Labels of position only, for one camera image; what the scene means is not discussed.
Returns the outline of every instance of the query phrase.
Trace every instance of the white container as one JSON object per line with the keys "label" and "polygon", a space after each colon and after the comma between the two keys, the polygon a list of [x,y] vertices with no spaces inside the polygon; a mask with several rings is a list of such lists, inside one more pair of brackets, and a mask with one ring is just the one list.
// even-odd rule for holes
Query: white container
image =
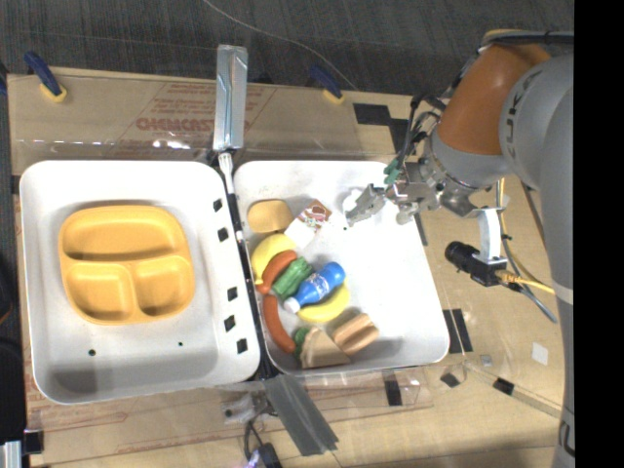
{"label": "white container", "polygon": [[[315,266],[338,261],[349,276],[350,307],[325,329],[365,311],[380,330],[379,339],[350,365],[315,370],[301,370],[266,334],[268,356],[280,371],[403,368],[447,354],[449,333],[415,223],[398,225],[396,208],[387,205],[353,228],[346,225],[344,198],[382,179],[383,165],[372,162],[250,162],[236,172],[243,220],[261,199],[284,199],[295,214],[311,198],[332,210],[330,222],[300,252]],[[260,364],[256,325],[263,324],[254,319],[252,303],[259,307],[261,299],[248,294],[223,182],[214,169],[193,162],[44,161],[23,173],[20,197],[33,374],[49,399],[88,403],[237,383],[254,375]],[[60,276],[60,227],[78,210],[110,204],[162,207],[180,222],[196,281],[183,312],[162,321],[101,326],[70,306]],[[247,226],[244,234],[252,251],[260,238]],[[298,318],[280,310],[285,328],[293,331]],[[225,324],[231,318],[233,327]]]}

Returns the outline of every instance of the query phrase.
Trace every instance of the bottle cap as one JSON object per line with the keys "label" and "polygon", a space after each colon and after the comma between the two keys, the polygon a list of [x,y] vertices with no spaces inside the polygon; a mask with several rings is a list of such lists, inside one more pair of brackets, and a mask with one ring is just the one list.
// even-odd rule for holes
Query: bottle cap
{"label": "bottle cap", "polygon": [[290,298],[286,298],[286,300],[284,300],[284,308],[291,312],[291,314],[296,314],[301,308],[301,305],[299,305],[299,302],[296,301],[295,297],[291,296]]}

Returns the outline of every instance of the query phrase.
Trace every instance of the toy sausage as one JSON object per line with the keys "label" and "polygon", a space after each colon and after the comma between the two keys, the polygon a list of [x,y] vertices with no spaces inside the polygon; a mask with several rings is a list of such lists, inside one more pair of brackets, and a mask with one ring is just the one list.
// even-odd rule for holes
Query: toy sausage
{"label": "toy sausage", "polygon": [[276,296],[268,294],[264,297],[264,301],[262,302],[262,312],[264,314],[264,323],[266,324],[269,334],[275,344],[287,354],[294,352],[296,345],[294,340],[282,326],[280,314],[278,313]]}
{"label": "toy sausage", "polygon": [[368,314],[360,314],[340,326],[332,335],[335,344],[348,356],[373,343],[379,330]]}
{"label": "toy sausage", "polygon": [[269,293],[277,276],[286,270],[294,260],[296,260],[296,252],[294,250],[286,250],[285,252],[277,253],[269,260],[264,268],[264,272],[262,272],[262,284],[256,285],[255,288],[262,294]]}

